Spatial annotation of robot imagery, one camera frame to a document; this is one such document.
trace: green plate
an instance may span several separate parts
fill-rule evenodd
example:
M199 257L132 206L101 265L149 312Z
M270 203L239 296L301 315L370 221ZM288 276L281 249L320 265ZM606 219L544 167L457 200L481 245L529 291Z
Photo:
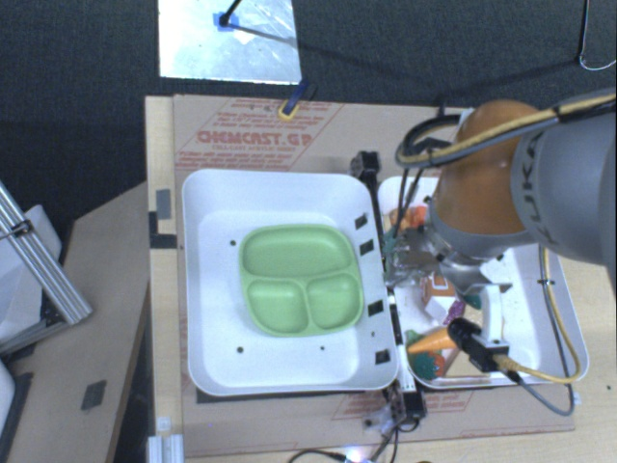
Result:
M362 315L354 250L326 225L282 225L249 233L240 245L240 277L249 312L266 333L323 335Z

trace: metal sheet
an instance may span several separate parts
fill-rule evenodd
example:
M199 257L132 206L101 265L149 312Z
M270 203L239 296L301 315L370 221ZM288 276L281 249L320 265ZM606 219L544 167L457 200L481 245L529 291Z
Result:
M297 84L302 78L291 0L159 0L163 77Z

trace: toy carrot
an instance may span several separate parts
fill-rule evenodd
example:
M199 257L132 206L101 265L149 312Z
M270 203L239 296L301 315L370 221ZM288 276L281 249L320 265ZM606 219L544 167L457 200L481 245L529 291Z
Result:
M407 347L407 353L413 355L424 351L456 348L456 343L447 335L447 328L440 329Z

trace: black carpet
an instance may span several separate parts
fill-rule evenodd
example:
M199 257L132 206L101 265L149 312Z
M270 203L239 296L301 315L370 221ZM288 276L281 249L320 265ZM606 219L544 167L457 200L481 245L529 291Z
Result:
M617 0L592 0L588 60L615 56ZM583 0L293 0L316 99L546 107L615 86L575 61ZM145 179L144 97L285 97L161 79L157 0L0 0L0 180L68 224Z

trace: yellow cable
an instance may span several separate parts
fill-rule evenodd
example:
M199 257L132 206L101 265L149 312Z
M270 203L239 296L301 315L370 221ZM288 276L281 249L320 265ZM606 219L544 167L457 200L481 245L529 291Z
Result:
M494 360L496 364L503 370L512 370L515 372L525 372L527 374L533 375L540 379L545 379L547 381L558 383L558 384L572 384L574 381L578 380L578 378L580 377L580 359L578 358L577 351L575 350L574 345L572 344L572 341L570 340L570 337L568 336L566 327L563 323L563 318L561 317L561 313L559 313L559 310L557 309L557 302L555 300L555 295L554 295L554 292L552 291L552 286L550 284L549 251L546 248L542 250L542 261L544 262L544 267L546 269L545 278L548 283L547 292L549 294L550 307L552 308L552 312L554 314L557 327L559 328L559 332L561 333L563 340L566 342L566 345L568 346L568 350L570 350L570 353L572 354L572 358L575 361L575 373L572 375L569 375L568 377L558 377L555 375L550 375L550 374L541 372L540 370L536 370L534 368L522 366L521 364L512 360L507 355L495 355Z
M527 115L525 117L521 117L507 123L502 123L493 128L485 130L484 132L480 132L478 135L470 137L465 141L453 144L451 146L448 146L447 148L443 148L442 150L438 150L432 153L425 152L422 154L407 156L403 154L401 147L396 152L396 159L401 164L424 163L431 160L434 163L439 163L440 158L443 156L448 156L461 150L472 148L473 146L503 135L517 128L533 125L539 122L544 122L546 120L550 120L562 115L570 115L576 112L585 111L614 100L615 95L604 95L559 106L556 112L552 108L548 110L542 110L540 112L533 113L531 115Z

